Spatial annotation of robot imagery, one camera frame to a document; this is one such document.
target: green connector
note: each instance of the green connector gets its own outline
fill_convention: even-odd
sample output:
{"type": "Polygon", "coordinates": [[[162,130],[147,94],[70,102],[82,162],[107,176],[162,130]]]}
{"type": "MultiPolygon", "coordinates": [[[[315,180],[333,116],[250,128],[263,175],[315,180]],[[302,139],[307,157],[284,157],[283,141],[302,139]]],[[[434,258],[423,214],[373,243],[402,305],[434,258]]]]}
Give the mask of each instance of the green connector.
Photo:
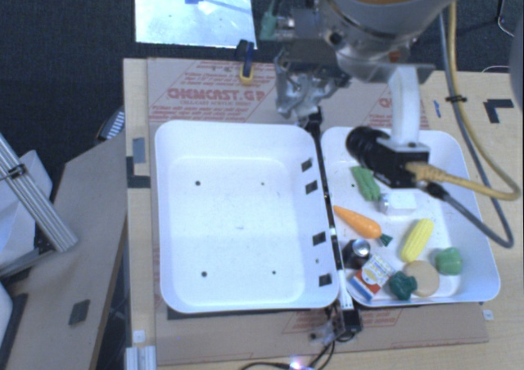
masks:
{"type": "Polygon", "coordinates": [[[360,194],[367,201],[376,201],[380,197],[380,187],[373,178],[373,173],[362,166],[354,166],[351,168],[351,173],[355,177],[357,185],[359,186],[360,194]]]}
{"type": "Polygon", "coordinates": [[[274,1],[269,5],[268,10],[264,13],[262,17],[262,25],[260,28],[259,39],[261,41],[274,41],[275,39],[275,29],[277,28],[277,17],[273,15],[273,5],[274,1]]]}
{"type": "Polygon", "coordinates": [[[388,246],[390,242],[393,240],[391,236],[385,235],[384,233],[379,237],[379,239],[384,246],[388,246]]]}

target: yellow corn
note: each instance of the yellow corn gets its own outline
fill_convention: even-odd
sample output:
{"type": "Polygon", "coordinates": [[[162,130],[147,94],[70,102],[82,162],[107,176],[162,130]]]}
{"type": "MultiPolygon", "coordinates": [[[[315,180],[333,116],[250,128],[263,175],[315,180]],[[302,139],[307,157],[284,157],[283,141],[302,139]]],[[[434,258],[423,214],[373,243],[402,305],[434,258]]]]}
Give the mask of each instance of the yellow corn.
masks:
{"type": "Polygon", "coordinates": [[[405,262],[413,262],[426,246],[433,232],[433,222],[430,219],[419,220],[406,240],[400,258],[405,262]]]}

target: gray cable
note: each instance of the gray cable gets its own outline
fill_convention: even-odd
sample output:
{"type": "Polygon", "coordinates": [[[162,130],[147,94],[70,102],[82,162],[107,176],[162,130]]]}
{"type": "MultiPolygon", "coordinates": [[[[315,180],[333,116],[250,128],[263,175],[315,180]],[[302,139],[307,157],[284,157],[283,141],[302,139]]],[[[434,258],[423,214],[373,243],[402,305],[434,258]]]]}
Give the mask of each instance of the gray cable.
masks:
{"type": "MultiPolygon", "coordinates": [[[[448,46],[446,43],[444,15],[442,12],[439,15],[439,21],[440,21],[440,41],[442,44],[442,53],[444,57],[444,67],[445,67],[445,77],[448,83],[449,95],[451,97],[456,97],[457,93],[454,88],[453,81],[451,80],[451,73],[449,72],[448,46]]],[[[471,154],[473,158],[473,162],[475,163],[475,166],[477,167],[477,171],[479,175],[481,176],[481,180],[484,183],[484,185],[486,185],[487,187],[490,187],[490,181],[486,175],[484,168],[482,167],[481,161],[478,158],[477,151],[475,150],[475,147],[473,146],[472,141],[468,136],[468,131],[466,130],[466,127],[464,126],[464,122],[462,121],[462,116],[460,115],[459,108],[457,107],[457,104],[455,102],[453,102],[452,105],[453,105],[453,111],[455,114],[455,118],[457,119],[458,127],[460,128],[460,133],[462,134],[463,139],[466,142],[466,146],[468,147],[469,153],[471,154]]],[[[475,224],[485,235],[491,238],[494,242],[498,243],[499,245],[503,246],[504,248],[511,248],[513,246],[514,240],[513,240],[513,234],[512,234],[511,228],[509,227],[508,220],[506,220],[506,216],[504,215],[504,212],[500,208],[500,203],[496,198],[491,198],[491,202],[493,203],[495,211],[497,212],[497,215],[499,216],[500,222],[502,223],[502,226],[504,228],[504,232],[506,233],[506,236],[508,237],[507,241],[500,238],[491,229],[485,226],[483,222],[478,220],[470,211],[466,210],[465,207],[461,205],[460,203],[458,203],[453,197],[448,196],[448,199],[445,201],[447,201],[450,205],[452,205],[455,209],[457,209],[459,213],[463,214],[470,221],[472,221],[473,224],[475,224]]]]}

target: yellow cable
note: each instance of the yellow cable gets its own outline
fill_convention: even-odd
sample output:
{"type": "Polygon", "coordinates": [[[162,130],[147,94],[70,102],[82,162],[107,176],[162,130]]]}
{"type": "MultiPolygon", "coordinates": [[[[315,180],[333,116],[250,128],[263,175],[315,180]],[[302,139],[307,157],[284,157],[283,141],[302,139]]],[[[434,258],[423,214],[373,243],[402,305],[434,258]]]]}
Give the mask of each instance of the yellow cable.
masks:
{"type": "MultiPolygon", "coordinates": [[[[459,94],[459,85],[457,80],[457,55],[456,55],[456,32],[457,32],[457,4],[452,2],[449,5],[449,30],[448,30],[448,62],[449,62],[449,75],[451,82],[455,88],[455,92],[459,94]]],[[[464,127],[468,131],[469,137],[472,139],[473,144],[477,148],[478,152],[488,163],[488,165],[495,171],[499,177],[508,184],[512,189],[512,192],[501,192],[494,190],[493,188],[486,187],[480,183],[474,183],[468,179],[456,177],[454,175],[447,174],[445,171],[438,169],[434,166],[420,163],[411,162],[406,165],[406,169],[415,174],[417,181],[428,180],[428,181],[439,181],[448,182],[460,185],[462,187],[470,188],[473,191],[485,194],[487,196],[498,198],[500,200],[512,201],[516,200],[521,195],[521,190],[518,185],[495,163],[495,161],[488,155],[484,147],[481,145],[477,135],[473,131],[473,127],[469,122],[469,118],[466,116],[464,111],[463,102],[455,102],[457,104],[460,116],[462,117],[464,127]]]]}

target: black floor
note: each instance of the black floor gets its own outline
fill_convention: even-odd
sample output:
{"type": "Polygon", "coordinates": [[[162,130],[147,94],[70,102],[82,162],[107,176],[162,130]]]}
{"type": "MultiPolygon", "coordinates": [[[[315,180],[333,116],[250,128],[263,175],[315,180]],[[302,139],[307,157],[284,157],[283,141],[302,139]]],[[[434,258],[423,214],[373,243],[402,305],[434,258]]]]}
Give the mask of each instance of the black floor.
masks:
{"type": "MultiPolygon", "coordinates": [[[[251,1],[258,32],[271,0],[251,1]]],[[[303,7],[304,1],[286,0],[283,10],[303,7]]],[[[508,64],[511,38],[495,22],[498,1],[459,3],[460,70],[508,64]]],[[[122,105],[126,57],[233,57],[223,49],[135,43],[133,5],[133,0],[0,0],[0,133],[19,155],[35,149],[53,171],[92,147],[102,122],[122,105]]],[[[523,0],[505,0],[507,29],[515,27],[522,6],[523,0]]],[[[271,61],[277,51],[277,45],[259,43],[256,59],[271,61]]],[[[415,44],[412,59],[442,67],[436,24],[415,44]]],[[[120,308],[122,287],[114,301],[120,308]]],[[[122,310],[111,316],[107,339],[113,341],[102,351],[100,368],[119,366],[119,357],[113,357],[122,340],[122,310]]]]}

